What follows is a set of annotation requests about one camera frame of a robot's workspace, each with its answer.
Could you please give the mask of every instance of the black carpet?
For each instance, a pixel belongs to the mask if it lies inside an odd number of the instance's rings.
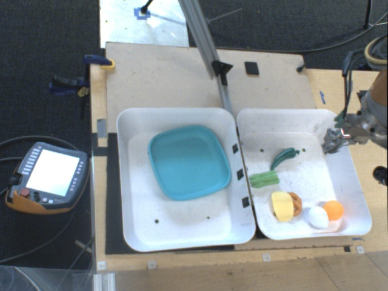
[[[325,47],[363,32],[367,0],[200,0],[211,21],[217,47],[295,51]],[[388,0],[373,0],[371,22],[387,11]],[[76,95],[52,96],[54,74],[84,75],[82,56],[101,54],[99,0],[0,0],[0,142],[17,136],[46,135],[90,152],[90,121],[83,119]],[[340,69],[349,50],[365,47],[386,26],[332,50],[304,55],[308,68]],[[23,155],[31,142],[0,149],[0,158]],[[7,186],[15,163],[0,163],[0,190]],[[0,203],[0,263],[52,239],[38,251],[6,265],[68,268],[91,237],[90,190],[73,212],[55,216],[18,213]],[[75,264],[86,269],[90,255]]]

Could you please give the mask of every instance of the toy orange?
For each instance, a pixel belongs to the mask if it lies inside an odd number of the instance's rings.
[[[344,215],[344,207],[338,201],[328,201],[323,206],[323,209],[327,212],[329,221],[334,221],[340,219]]]

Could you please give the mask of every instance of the blue square tray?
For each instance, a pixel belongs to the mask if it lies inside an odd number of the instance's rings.
[[[225,188],[231,178],[225,152],[207,127],[191,125],[156,135],[149,157],[162,191],[184,201]]]

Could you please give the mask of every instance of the egg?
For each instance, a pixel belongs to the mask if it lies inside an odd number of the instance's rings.
[[[311,207],[307,219],[317,229],[325,230],[329,227],[329,217],[322,207]]]
[[[324,204],[323,209],[326,211],[329,221],[335,221],[344,215],[344,207],[338,201],[328,201]]]

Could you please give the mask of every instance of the black bracket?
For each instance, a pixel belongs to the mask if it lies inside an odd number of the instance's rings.
[[[228,81],[226,79],[226,74],[232,69],[233,65],[226,64],[221,61],[213,61],[212,67],[216,76],[221,75],[221,84],[223,86],[228,86]]]

